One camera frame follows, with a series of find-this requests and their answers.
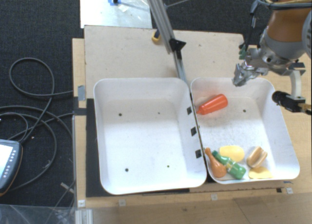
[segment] wooden table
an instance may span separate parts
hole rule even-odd
[[[85,85],[86,98],[93,97],[94,84],[103,78],[132,77],[175,77],[173,56],[168,55],[162,43],[151,41],[153,30],[118,28],[105,26],[86,26],[85,39],[73,39],[73,76],[74,96],[78,96],[78,87]],[[238,46],[243,38],[239,34],[175,31],[178,40],[187,42],[182,50],[183,63],[188,83],[197,77],[233,77],[234,67],[238,60]],[[302,95],[307,103],[311,103],[311,60],[307,56],[300,59],[305,63],[307,72],[302,77]],[[291,91],[289,77],[281,77],[270,73],[265,77],[276,90]],[[86,107],[86,101],[78,101],[79,108]],[[312,193],[312,154],[311,154],[311,117],[304,114],[293,114],[285,109],[282,113],[300,163],[300,175],[289,182],[263,181],[256,183],[241,183],[222,185],[217,183],[204,184],[192,188],[184,194],[139,194],[113,197],[86,197],[86,116],[75,116],[75,155],[77,174],[77,200],[80,206],[86,208],[105,208],[107,218],[119,216],[134,217],[137,212],[146,213],[153,219],[151,209],[172,209],[180,212],[180,206],[197,206],[198,209],[218,207],[222,211],[233,206],[243,212],[243,203],[273,197],[296,197],[298,205],[304,204],[300,199],[308,197],[311,206]],[[291,188],[293,195],[288,195],[286,188]],[[238,199],[245,199],[239,205]],[[119,206],[126,205],[132,209],[120,213]],[[226,215],[232,218],[231,211]]]

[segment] yellow cheese slice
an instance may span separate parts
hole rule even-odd
[[[235,162],[240,162],[245,157],[245,152],[240,146],[223,146],[220,147],[220,155],[230,157]]]
[[[251,179],[267,179],[273,177],[272,173],[265,167],[252,168],[249,170],[248,176]]]

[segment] dark floor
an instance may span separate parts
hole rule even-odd
[[[171,4],[179,0],[164,0]],[[168,9],[174,29],[232,32],[246,35],[249,29],[249,9],[254,0],[192,0]],[[259,9],[258,24],[252,38],[256,44],[266,25],[269,12]],[[13,88],[9,80],[10,66],[18,59],[32,57],[47,63],[55,76],[55,92],[72,89],[72,38],[82,38],[79,26],[79,0],[1,0],[0,3],[0,107],[27,105],[43,109],[48,98],[26,96]],[[34,61],[14,67],[13,79],[23,90],[51,93],[51,77],[46,68]],[[3,109],[38,116],[36,111],[20,108]],[[72,94],[54,96],[48,111],[55,115],[73,111]],[[19,117],[3,116],[0,139],[8,139],[24,129]],[[64,118],[71,128],[71,117]],[[33,183],[8,192],[0,204],[54,206],[65,191],[60,184],[73,181],[72,140],[58,123],[50,124],[57,141],[57,155],[47,172]],[[19,174],[12,188],[32,179],[49,164],[54,152],[52,135],[45,128],[36,128],[24,143],[24,155]],[[68,194],[60,206],[68,206]]]

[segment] white tray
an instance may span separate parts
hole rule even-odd
[[[111,194],[202,185],[190,91],[177,78],[103,79],[94,87],[101,184]]]
[[[231,175],[215,178],[208,157],[208,171],[218,183],[245,183],[263,180],[287,180],[298,176],[300,167],[279,106],[271,99],[272,84],[266,79],[248,81],[235,87],[230,78],[199,78],[192,82],[194,106],[198,107],[218,94],[224,94],[228,106],[207,115],[197,115],[197,123],[203,147],[219,151],[226,145],[238,145],[245,151],[239,164],[247,169],[241,180]],[[273,175],[271,179],[250,179],[246,157],[256,147],[268,152],[263,166]]]

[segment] green toy bottle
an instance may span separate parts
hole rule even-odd
[[[230,175],[239,180],[243,178],[246,173],[244,167],[238,165],[238,163],[234,162],[230,157],[219,155],[216,151],[213,151],[212,154],[220,163],[225,165]]]

